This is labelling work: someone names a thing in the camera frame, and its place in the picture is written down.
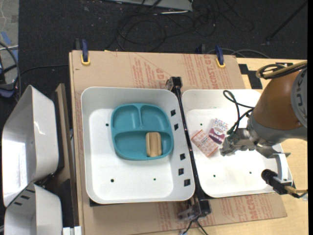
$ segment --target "cardboard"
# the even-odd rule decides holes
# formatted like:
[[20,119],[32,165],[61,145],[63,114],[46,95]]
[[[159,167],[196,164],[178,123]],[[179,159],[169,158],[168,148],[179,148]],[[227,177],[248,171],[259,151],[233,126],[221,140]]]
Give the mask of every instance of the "cardboard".
[[[215,55],[90,51],[90,65],[84,66],[80,55],[81,51],[77,50],[69,54],[69,68],[78,213],[83,234],[132,235],[172,230],[175,231],[166,234],[178,234],[177,230],[188,226],[188,222],[179,221],[177,218],[180,211],[186,210],[185,202],[90,206],[85,187],[81,93],[92,86],[164,88],[170,76],[182,77],[183,91],[244,89],[245,83],[237,59],[234,56],[225,56],[226,67],[221,69],[216,65]],[[215,225],[287,216],[282,197],[276,193],[212,199],[210,205],[212,214],[199,221],[203,226],[214,226],[214,229]],[[233,231],[230,229],[229,233],[225,234],[233,234]]]

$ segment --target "black floor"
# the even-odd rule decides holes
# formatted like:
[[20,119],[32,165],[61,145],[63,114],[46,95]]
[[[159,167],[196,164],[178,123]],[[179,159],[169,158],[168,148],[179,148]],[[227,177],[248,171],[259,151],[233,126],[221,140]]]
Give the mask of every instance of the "black floor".
[[[50,96],[65,83],[70,107],[68,53],[84,38],[90,50],[194,53],[216,44],[224,54],[251,58],[307,59],[308,6],[266,41],[306,0],[195,0],[194,11],[168,11],[99,0],[20,0],[19,66],[22,91],[33,85]],[[0,98],[0,129],[14,99]]]

